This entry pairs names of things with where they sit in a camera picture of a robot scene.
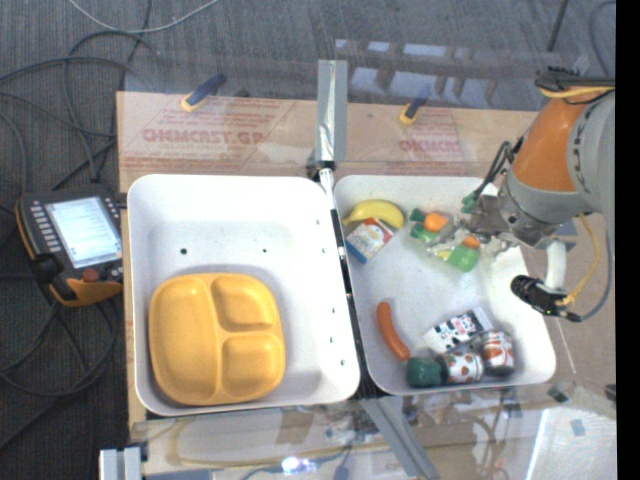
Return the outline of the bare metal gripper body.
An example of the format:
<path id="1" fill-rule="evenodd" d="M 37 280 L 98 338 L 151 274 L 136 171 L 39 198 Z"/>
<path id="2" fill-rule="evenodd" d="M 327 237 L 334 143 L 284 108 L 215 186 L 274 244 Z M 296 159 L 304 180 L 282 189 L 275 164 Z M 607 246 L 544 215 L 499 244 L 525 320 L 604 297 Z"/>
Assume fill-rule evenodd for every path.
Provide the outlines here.
<path id="1" fill-rule="evenodd" d="M 492 240 L 513 243 L 517 205 L 507 195 L 480 195 L 466 220 L 467 230 L 482 244 Z"/>

